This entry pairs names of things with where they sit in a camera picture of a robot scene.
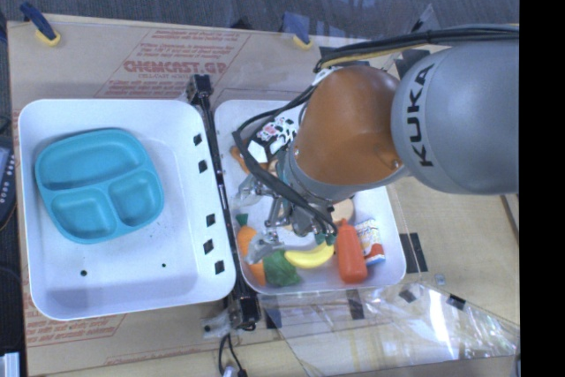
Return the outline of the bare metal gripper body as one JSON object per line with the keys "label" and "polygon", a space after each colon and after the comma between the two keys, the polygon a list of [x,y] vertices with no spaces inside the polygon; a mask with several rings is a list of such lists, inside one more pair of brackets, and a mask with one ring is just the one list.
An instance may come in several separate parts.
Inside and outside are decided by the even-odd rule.
{"label": "bare metal gripper body", "polygon": [[325,200],[310,197],[309,193],[288,189],[282,192],[266,190],[265,196],[272,199],[264,234],[267,238],[278,238],[278,229],[290,226],[299,237],[313,233],[319,238],[335,238],[337,227],[331,217],[331,205]]}

